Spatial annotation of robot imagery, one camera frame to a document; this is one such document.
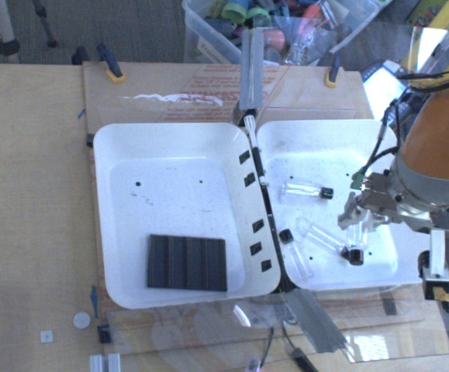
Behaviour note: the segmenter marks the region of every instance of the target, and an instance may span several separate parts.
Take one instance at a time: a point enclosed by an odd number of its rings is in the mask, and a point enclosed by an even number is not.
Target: black cap
[[[360,248],[346,248],[344,247],[341,250],[340,254],[343,258],[348,260],[351,265],[353,266],[361,266],[364,264],[364,250],[361,250]]]
[[[288,244],[294,240],[290,229],[284,229],[281,232],[279,232],[279,238],[281,239],[283,244]]]
[[[358,248],[352,248],[348,251],[348,261],[354,266],[361,266],[364,264],[364,251]]]
[[[334,190],[332,188],[321,188],[320,197],[331,199],[334,196]]]

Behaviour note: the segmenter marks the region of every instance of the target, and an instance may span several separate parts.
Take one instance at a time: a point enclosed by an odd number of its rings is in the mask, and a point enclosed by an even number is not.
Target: yellow clamp
[[[329,88],[335,88],[338,82],[338,76],[334,78],[334,81],[330,80],[331,77],[331,68],[326,72],[326,77],[324,78],[324,84]]]
[[[434,287],[433,294],[437,301],[449,301],[449,294],[442,287]]]
[[[126,75],[124,73],[121,77],[117,77],[110,69],[107,69],[107,75],[116,84],[122,83],[123,81],[126,80]]]

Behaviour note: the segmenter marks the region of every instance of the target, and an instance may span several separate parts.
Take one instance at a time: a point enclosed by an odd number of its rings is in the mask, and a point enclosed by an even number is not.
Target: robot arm
[[[394,155],[391,166],[383,173],[365,176],[377,160],[378,144],[384,136],[388,113],[382,123],[378,143],[354,176],[351,187],[360,190],[350,196],[338,226],[368,221],[375,228],[381,224],[404,222],[419,233],[430,235],[430,252],[419,260],[426,299],[435,299],[434,288],[449,290],[449,273],[445,263],[445,230],[436,227],[431,214],[449,208],[449,86],[427,94],[423,106],[405,140],[399,134],[398,107],[408,98],[405,94],[392,103],[397,116],[399,144],[383,153]]]

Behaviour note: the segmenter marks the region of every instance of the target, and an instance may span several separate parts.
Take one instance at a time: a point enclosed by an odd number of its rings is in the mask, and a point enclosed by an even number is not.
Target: wooden table
[[[85,106],[82,67],[0,64],[0,371],[89,371],[103,352],[90,299],[99,279]],[[449,371],[437,304],[424,307],[441,355],[349,363],[338,351],[312,362],[319,371]],[[79,311],[92,317],[87,329],[73,326]],[[53,342],[41,343],[47,330]],[[126,356],[126,369],[137,357]]]

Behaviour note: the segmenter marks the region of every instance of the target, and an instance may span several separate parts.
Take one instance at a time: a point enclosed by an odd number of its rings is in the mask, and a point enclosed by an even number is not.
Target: black cable
[[[396,78],[399,80],[415,80],[415,79],[427,79],[427,78],[442,78],[445,74],[449,74],[449,71],[442,71],[440,73],[408,73],[397,74]]]
[[[414,92],[436,92],[436,91],[442,91],[449,88],[449,82],[445,83],[445,84],[441,84],[441,85],[437,85],[435,87],[428,87],[428,88],[420,88],[420,87],[416,87],[414,85],[410,86],[410,89]]]
[[[293,344],[293,342],[292,342],[292,340],[290,339],[288,333],[286,332],[286,328],[285,328],[285,323],[284,323],[284,322],[282,323],[282,326],[281,326],[281,327],[283,328],[283,333],[285,334],[286,340],[288,340],[288,343],[290,344],[290,346],[293,347],[293,349],[295,349],[295,345]]]
[[[285,335],[286,340],[288,340],[289,345],[293,348],[293,351],[290,353],[290,357],[293,361],[295,361],[296,366],[302,370],[303,372],[319,372],[316,367],[310,362],[307,355],[300,349],[295,346],[286,332],[285,321],[282,322],[281,327],[283,329],[283,333]]]
[[[396,121],[396,146],[400,148],[402,145],[402,133],[400,132],[400,104],[395,103],[395,121]]]
[[[372,161],[372,163],[375,163],[377,160],[379,160],[381,157],[386,156],[387,154],[395,154],[397,151],[399,151],[399,147],[398,146],[394,146],[394,147],[389,147],[386,150],[383,150],[381,153],[379,153],[378,155],[376,155]]]
[[[388,117],[389,117],[389,113],[391,111],[391,108],[394,106],[394,101],[390,104],[390,106],[388,108],[386,108],[384,115],[382,116],[382,127],[386,127],[386,124],[388,123]],[[374,146],[374,149],[372,150],[371,156],[368,158],[367,163],[365,163],[365,165],[361,168],[360,173],[362,175],[365,175],[365,173],[367,172],[367,169],[372,165],[372,163],[374,163],[374,158],[376,156],[376,153],[379,150],[379,147],[381,146],[383,140],[383,135],[382,135],[382,131],[379,132],[379,136],[378,136],[378,140]]]
[[[268,346],[265,348],[264,355],[262,356],[262,360],[261,360],[261,368],[264,366],[265,359],[266,359],[267,356],[268,356],[269,349],[271,348],[271,343],[272,343],[272,337],[273,337],[273,336],[274,336],[274,328],[271,328],[271,331],[269,332]]]

